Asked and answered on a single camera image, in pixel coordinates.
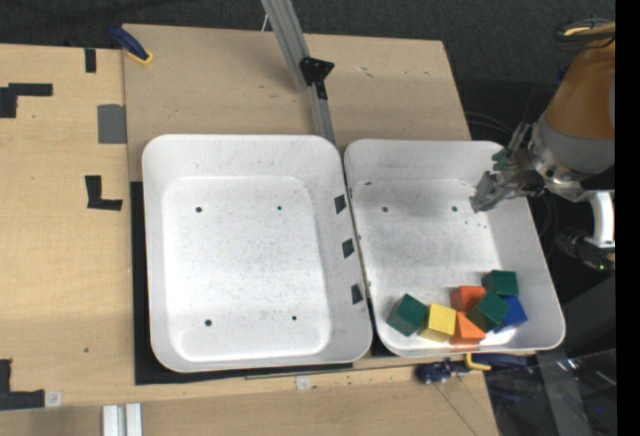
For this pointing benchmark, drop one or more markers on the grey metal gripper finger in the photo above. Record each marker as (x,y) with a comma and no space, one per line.
(489,179)
(479,201)

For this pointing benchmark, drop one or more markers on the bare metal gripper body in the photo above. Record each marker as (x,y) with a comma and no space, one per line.
(525,181)

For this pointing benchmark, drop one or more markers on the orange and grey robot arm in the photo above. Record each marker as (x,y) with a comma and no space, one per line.
(582,94)

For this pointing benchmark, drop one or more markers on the white plastic tray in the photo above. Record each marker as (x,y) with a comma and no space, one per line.
(425,244)
(245,264)

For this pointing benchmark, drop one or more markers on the green cube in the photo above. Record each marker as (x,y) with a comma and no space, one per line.
(491,310)
(407,315)
(501,282)

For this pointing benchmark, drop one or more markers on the orange cube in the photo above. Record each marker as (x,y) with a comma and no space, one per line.
(467,329)
(465,296)

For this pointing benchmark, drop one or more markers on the blue cube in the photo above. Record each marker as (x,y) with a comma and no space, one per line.
(517,313)

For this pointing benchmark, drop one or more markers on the yellow cube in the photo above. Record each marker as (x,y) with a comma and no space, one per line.
(441,320)

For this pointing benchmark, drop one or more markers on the pale wood board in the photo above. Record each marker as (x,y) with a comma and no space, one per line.
(225,89)

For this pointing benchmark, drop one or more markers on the black cylinder on white bracket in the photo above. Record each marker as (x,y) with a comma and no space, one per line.
(602,219)

